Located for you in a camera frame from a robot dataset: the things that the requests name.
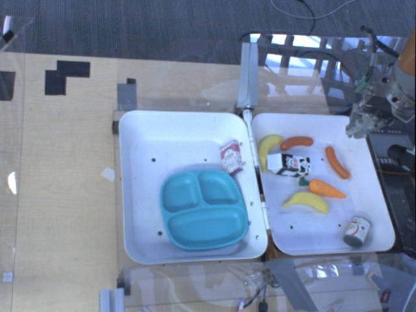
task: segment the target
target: banana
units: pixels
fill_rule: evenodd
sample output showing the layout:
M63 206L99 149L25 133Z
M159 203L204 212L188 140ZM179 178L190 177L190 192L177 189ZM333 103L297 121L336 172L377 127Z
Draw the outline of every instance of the banana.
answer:
M272 134L272 135L266 136L260 141L258 154L259 154L259 162L260 162L261 170L263 172L267 171L267 167L266 167L267 154L272 148L277 147L279 143L281 142L281 140L282 140L282 137L280 135Z
M293 194L290 200L283 205L285 207L289 205L310 205L324 214L328 214L330 211L326 201L319 195L311 192L297 192Z

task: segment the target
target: robotic hand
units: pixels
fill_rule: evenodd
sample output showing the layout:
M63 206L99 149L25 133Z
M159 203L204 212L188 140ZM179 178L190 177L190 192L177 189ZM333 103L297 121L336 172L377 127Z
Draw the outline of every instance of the robotic hand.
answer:
M355 103L346 127L349 137L363 138L393 122L408 123L415 117L415 30L391 68L385 82L373 83Z

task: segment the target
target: toy sausage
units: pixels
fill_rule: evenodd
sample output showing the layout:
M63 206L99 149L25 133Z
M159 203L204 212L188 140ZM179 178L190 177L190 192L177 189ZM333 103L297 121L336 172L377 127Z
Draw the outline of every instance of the toy sausage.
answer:
M295 146L312 146L313 140L306 136L294 136L287 138L280 144L280 150L286 151Z
M338 161L334 148L331 146L326 147L325 154L328 162L330 163L333 170L337 172L338 176L343 179L348 179L350 177L350 172L348 172Z

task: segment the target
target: small box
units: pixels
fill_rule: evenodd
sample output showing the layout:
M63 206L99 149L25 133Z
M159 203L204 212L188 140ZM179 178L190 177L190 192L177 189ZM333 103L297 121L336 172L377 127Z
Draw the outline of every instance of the small box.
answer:
M237 141L231 141L221 148L221 163L224 171L234 176L242 171L240 146Z
M311 161L309 157L275 153L267 155L267 168L281 176L302 177L310 173Z

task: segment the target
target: pink carton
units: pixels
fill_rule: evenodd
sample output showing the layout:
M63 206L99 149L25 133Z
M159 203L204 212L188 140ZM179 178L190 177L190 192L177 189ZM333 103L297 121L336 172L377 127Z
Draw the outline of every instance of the pink carton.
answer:
M242 171L242 159L239 143L234 140L221 148L221 163L224 171L234 176Z

